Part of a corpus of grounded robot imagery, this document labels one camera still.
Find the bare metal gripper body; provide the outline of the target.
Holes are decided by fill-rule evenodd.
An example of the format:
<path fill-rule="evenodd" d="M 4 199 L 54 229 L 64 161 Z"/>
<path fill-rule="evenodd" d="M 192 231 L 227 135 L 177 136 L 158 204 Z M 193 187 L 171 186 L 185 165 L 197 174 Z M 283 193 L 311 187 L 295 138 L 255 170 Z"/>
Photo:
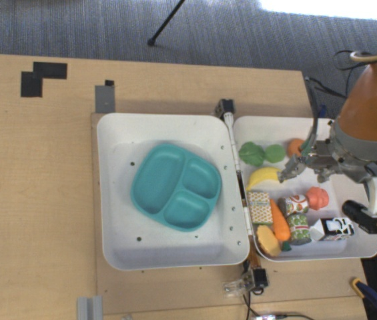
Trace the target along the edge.
<path fill-rule="evenodd" d="M 325 140 L 305 141 L 303 154 L 306 166 L 317 174 L 318 169 L 333 170 L 355 183 L 370 179 L 366 166 L 376 160 L 376 143 L 352 137 L 329 137 Z"/>

